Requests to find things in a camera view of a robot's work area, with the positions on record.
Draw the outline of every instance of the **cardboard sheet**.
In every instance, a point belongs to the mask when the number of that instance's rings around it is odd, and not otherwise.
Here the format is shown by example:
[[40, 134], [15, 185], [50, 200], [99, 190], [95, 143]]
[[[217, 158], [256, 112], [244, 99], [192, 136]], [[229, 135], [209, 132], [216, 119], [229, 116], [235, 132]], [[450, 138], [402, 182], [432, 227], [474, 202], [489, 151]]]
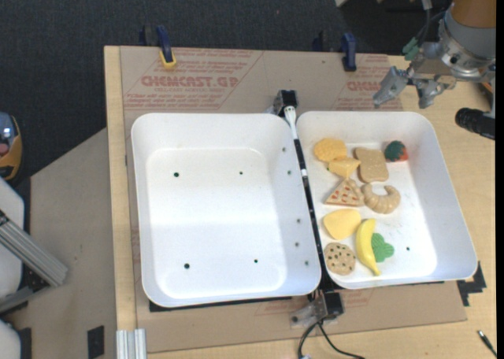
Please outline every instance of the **cardboard sheet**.
[[[306, 297], [151, 312], [140, 272], [138, 215], [130, 130], [148, 112], [260, 113], [279, 90], [296, 90], [298, 115], [311, 110], [371, 110], [372, 94], [390, 68], [386, 55], [358, 54], [345, 72], [338, 53], [174, 49], [177, 66], [165, 70], [155, 47], [122, 46], [128, 187], [138, 327], [150, 353], [298, 338], [289, 314]], [[401, 110], [399, 100], [381, 109]], [[328, 333], [401, 328], [465, 320], [455, 282], [341, 291], [345, 313]]]

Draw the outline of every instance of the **blue clamp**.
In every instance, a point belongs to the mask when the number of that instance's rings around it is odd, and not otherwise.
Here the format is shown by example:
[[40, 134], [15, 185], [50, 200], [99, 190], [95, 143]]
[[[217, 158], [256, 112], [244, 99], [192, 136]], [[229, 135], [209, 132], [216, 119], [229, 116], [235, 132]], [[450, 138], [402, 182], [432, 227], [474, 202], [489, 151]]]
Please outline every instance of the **blue clamp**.
[[168, 31], [165, 26], [156, 26], [157, 38], [154, 35], [152, 26], [146, 25], [140, 31], [139, 42], [142, 46], [159, 46], [159, 57], [166, 69], [171, 69], [176, 64], [175, 55], [172, 51], [172, 45], [168, 37]]
[[347, 72], [353, 72], [357, 70], [355, 64], [355, 50], [357, 47], [357, 42], [355, 41], [354, 35], [351, 33], [345, 33], [341, 38], [341, 49], [340, 51], [345, 53], [343, 57], [343, 68]]

